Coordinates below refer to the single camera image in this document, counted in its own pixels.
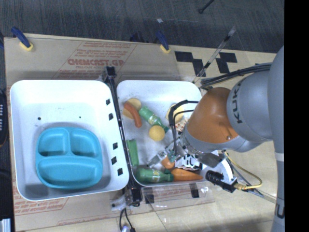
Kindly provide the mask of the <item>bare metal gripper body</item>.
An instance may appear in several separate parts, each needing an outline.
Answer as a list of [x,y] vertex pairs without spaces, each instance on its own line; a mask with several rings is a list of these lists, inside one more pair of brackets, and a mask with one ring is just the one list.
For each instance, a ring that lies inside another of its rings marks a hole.
[[166,146],[163,151],[169,153],[168,156],[163,159],[168,159],[169,162],[177,162],[183,158],[186,159],[188,156],[193,156],[193,153],[188,150],[187,146],[181,139],[177,139],[176,142]]

